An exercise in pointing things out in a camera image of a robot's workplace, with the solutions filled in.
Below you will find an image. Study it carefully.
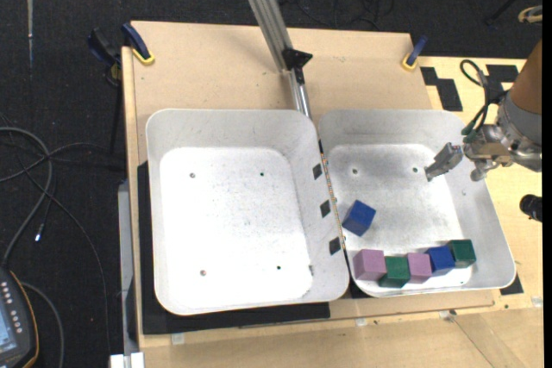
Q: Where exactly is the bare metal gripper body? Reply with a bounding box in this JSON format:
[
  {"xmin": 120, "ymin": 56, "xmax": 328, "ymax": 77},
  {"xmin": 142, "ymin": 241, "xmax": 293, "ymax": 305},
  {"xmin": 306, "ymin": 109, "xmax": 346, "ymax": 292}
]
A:
[{"xmin": 463, "ymin": 123, "xmax": 543, "ymax": 173}]

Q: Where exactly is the white plastic tray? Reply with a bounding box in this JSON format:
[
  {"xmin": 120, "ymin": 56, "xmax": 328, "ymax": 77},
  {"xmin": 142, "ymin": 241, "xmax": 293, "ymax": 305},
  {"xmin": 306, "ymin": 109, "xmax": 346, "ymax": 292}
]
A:
[
  {"xmin": 317, "ymin": 109, "xmax": 518, "ymax": 299},
  {"xmin": 145, "ymin": 108, "xmax": 351, "ymax": 317}
]

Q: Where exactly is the green cube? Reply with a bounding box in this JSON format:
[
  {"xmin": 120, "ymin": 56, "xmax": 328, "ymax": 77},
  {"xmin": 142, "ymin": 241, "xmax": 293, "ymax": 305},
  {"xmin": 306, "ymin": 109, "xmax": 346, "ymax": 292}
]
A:
[
  {"xmin": 378, "ymin": 255, "xmax": 411, "ymax": 290},
  {"xmin": 448, "ymin": 239, "xmax": 478, "ymax": 270}
]

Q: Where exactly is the blue cube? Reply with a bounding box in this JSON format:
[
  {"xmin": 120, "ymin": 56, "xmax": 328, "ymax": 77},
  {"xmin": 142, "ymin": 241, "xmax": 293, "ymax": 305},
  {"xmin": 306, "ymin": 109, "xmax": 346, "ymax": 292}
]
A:
[
  {"xmin": 425, "ymin": 245, "xmax": 457, "ymax": 277},
  {"xmin": 341, "ymin": 198, "xmax": 378, "ymax": 238}
]

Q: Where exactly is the purple cube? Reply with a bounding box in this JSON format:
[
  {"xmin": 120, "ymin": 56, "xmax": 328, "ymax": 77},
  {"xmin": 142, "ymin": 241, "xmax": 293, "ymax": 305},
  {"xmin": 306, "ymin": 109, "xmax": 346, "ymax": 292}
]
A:
[
  {"xmin": 352, "ymin": 248, "xmax": 388, "ymax": 283},
  {"xmin": 406, "ymin": 252, "xmax": 434, "ymax": 285}
]

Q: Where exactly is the pale wood board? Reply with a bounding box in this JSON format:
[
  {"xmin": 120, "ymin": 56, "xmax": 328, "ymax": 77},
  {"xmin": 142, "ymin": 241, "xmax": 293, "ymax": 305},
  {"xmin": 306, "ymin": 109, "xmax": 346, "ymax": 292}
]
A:
[{"xmin": 129, "ymin": 20, "xmax": 497, "ymax": 351}]

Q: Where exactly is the black cylinder on white bracket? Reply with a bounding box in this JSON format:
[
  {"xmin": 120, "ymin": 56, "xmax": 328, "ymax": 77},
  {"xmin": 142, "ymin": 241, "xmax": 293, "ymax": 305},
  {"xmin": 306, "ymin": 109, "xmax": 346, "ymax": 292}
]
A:
[{"xmin": 518, "ymin": 193, "xmax": 543, "ymax": 224}]

